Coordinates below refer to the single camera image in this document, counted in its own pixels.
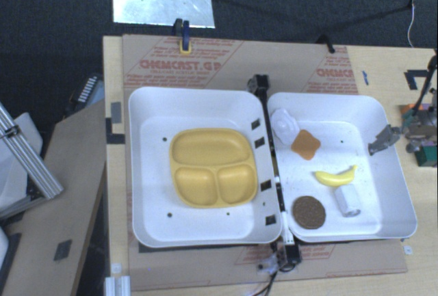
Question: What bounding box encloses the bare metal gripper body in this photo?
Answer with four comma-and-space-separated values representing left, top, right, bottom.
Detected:
400, 112, 438, 154

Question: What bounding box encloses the white plastic tray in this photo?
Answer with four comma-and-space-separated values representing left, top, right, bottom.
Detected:
266, 92, 419, 244
128, 85, 284, 250

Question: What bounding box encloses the yellow banana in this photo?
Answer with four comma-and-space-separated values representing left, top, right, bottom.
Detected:
314, 164, 359, 187

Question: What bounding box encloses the white can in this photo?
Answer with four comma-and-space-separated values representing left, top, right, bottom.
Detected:
333, 183, 362, 218

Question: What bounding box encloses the orange toast slice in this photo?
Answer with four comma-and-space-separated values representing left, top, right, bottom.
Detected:
290, 129, 322, 161

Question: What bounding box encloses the brown round biscuit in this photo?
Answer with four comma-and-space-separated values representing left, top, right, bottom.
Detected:
292, 195, 327, 230

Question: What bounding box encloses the thin black and white rod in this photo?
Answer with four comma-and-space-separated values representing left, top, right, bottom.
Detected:
259, 89, 294, 245

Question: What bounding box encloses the yellow divided plate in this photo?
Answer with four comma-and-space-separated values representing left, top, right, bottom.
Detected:
168, 127, 259, 209

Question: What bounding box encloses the brown cardboard board red print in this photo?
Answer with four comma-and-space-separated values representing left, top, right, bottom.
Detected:
121, 33, 409, 292

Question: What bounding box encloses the black block with thin wires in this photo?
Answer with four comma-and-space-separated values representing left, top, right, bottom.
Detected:
247, 74, 272, 96
276, 241, 303, 272

